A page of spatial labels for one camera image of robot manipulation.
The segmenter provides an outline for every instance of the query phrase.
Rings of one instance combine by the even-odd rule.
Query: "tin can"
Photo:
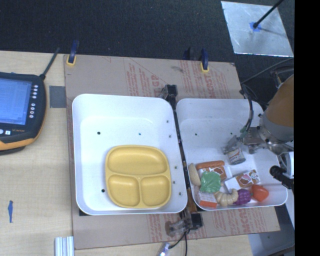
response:
[[[237,148],[227,153],[231,165],[238,165],[246,161],[241,148]]]

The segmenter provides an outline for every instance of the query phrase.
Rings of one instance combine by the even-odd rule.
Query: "blue screen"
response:
[[[26,124],[31,85],[30,81],[0,78],[0,123]]]

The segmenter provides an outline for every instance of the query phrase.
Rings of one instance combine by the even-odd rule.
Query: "black rod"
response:
[[[253,28],[256,29],[260,22],[262,22],[275,8],[278,7],[284,0],[279,0],[265,15],[262,16],[261,19],[259,19],[257,22],[253,24]]]

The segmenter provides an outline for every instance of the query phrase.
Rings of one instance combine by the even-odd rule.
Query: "dark floor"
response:
[[[277,0],[230,1],[272,7]],[[295,50],[295,0],[277,7]],[[0,51],[67,54],[79,40],[79,54],[182,59],[193,47],[208,60],[235,63],[240,81],[288,57],[235,54],[220,0],[0,1]],[[267,102],[276,88],[264,72],[248,86]]]

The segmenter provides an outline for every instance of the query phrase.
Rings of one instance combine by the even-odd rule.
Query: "gray tape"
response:
[[[66,107],[66,88],[64,86],[49,86],[50,108]]]

